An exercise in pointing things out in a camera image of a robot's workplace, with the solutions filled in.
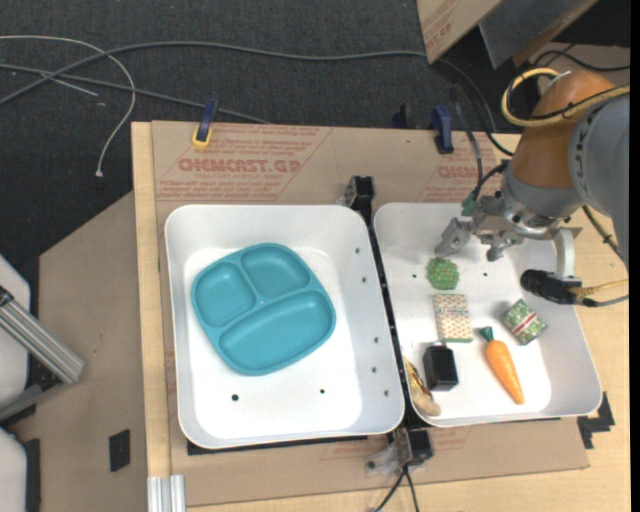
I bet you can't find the white patterned carton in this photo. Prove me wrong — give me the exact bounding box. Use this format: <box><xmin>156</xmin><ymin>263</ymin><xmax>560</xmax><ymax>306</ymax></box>
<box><xmin>431</xmin><ymin>292</ymin><xmax>475</xmax><ymax>345</ymax></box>

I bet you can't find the black cylinder on white bracket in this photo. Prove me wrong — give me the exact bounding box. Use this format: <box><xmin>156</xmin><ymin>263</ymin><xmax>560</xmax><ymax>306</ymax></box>
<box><xmin>519</xmin><ymin>227</ymin><xmax>584</xmax><ymax>306</ymax></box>

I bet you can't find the white plastic tray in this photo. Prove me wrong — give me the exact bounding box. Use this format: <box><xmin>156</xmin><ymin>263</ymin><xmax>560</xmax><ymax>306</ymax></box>
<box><xmin>163</xmin><ymin>202</ymin><xmax>407</xmax><ymax>450</ymax></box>
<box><xmin>372</xmin><ymin>201</ymin><xmax>604</xmax><ymax>429</ymax></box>

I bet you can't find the blue divided plate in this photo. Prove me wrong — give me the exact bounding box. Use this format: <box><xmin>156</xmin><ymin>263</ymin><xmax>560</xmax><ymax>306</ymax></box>
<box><xmin>190</xmin><ymin>242</ymin><xmax>338</xmax><ymax>378</ymax></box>

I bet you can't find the brown cardboard board, red print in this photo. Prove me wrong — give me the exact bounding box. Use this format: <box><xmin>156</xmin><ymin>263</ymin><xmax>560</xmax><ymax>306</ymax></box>
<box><xmin>149</xmin><ymin>119</ymin><xmax>592</xmax><ymax>507</ymax></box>

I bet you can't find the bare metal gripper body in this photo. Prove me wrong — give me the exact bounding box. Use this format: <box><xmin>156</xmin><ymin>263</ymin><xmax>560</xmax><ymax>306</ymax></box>
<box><xmin>470</xmin><ymin>195</ymin><xmax>557</xmax><ymax>246</ymax></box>

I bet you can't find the black bottle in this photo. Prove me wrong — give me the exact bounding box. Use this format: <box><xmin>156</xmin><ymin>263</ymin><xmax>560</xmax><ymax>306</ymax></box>
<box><xmin>422</xmin><ymin>340</ymin><xmax>461</xmax><ymax>393</ymax></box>

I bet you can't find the pizza slice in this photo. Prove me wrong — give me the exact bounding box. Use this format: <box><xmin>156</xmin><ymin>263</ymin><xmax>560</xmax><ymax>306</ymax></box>
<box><xmin>401</xmin><ymin>354</ymin><xmax>443</xmax><ymax>418</ymax></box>

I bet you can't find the orange carrot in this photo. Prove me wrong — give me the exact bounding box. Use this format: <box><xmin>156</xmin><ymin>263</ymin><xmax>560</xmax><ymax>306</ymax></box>
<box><xmin>478</xmin><ymin>325</ymin><xmax>527</xmax><ymax>406</ymax></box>

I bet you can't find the green can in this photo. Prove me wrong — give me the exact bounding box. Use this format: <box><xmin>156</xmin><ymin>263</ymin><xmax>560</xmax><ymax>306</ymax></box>
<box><xmin>500</xmin><ymin>298</ymin><xmax>548</xmax><ymax>347</ymax></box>

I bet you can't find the black block with thin wires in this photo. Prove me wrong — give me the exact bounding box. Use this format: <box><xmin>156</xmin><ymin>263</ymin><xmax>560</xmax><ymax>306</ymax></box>
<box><xmin>343</xmin><ymin>174</ymin><xmax>377</xmax><ymax>217</ymax></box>
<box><xmin>393</xmin><ymin>428</ymin><xmax>435</xmax><ymax>467</ymax></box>

